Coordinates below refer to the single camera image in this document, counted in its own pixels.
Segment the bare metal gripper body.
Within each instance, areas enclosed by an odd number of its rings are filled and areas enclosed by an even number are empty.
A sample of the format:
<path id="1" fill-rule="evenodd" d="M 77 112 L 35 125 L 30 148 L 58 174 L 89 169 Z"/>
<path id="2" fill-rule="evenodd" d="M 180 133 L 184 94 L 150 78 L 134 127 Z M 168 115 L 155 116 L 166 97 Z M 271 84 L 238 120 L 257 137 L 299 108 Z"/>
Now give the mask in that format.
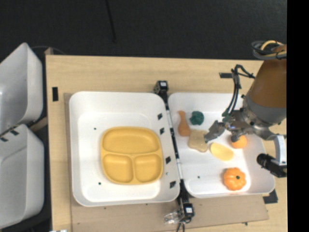
<path id="1" fill-rule="evenodd" d="M 261 120 L 249 108 L 240 108 L 233 112 L 226 109 L 223 112 L 223 122 L 231 134 L 255 134 L 262 139 L 274 139 L 277 136 L 269 129 L 274 124 Z"/>

